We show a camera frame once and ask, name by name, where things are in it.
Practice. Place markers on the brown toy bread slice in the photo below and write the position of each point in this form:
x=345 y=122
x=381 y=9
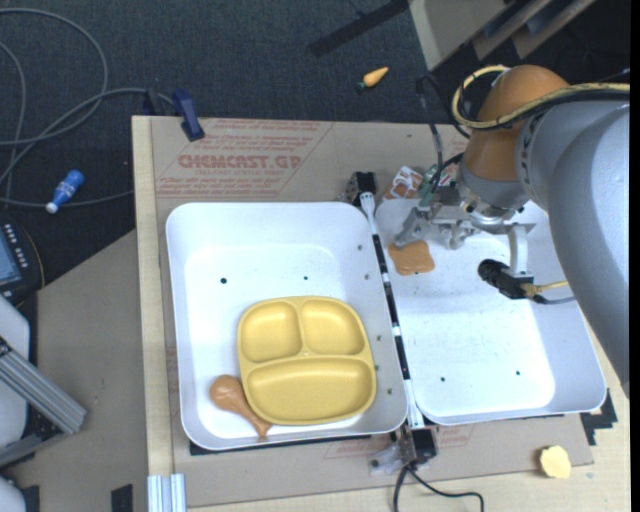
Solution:
x=412 y=260

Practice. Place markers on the black cylinder on white bracket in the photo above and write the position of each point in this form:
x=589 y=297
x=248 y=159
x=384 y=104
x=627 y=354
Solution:
x=500 y=275

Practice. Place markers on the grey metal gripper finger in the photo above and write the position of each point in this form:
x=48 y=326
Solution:
x=412 y=227
x=455 y=235

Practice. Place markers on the yellow divided plate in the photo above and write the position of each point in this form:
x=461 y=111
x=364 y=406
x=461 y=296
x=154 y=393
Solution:
x=305 y=385

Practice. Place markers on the white plastic tray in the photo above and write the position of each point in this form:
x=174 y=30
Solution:
x=480 y=340
x=280 y=240

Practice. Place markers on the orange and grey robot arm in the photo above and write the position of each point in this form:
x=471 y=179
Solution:
x=580 y=165

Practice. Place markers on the thin black and white rod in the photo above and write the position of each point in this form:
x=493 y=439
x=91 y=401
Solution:
x=395 y=330

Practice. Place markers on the brown cardboard board red print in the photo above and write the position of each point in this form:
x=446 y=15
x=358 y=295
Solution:
x=240 y=165

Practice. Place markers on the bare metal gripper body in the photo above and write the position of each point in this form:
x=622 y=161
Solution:
x=450 y=207

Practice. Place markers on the red and white packet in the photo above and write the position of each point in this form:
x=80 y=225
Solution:
x=402 y=185

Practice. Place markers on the brown toy chicken drumstick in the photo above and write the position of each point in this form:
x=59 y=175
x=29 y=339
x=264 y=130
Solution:
x=227 y=395

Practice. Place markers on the blue toy bottle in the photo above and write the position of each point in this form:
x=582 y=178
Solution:
x=67 y=187

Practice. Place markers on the orange toy carrot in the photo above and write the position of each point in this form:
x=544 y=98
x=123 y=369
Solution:
x=375 y=76

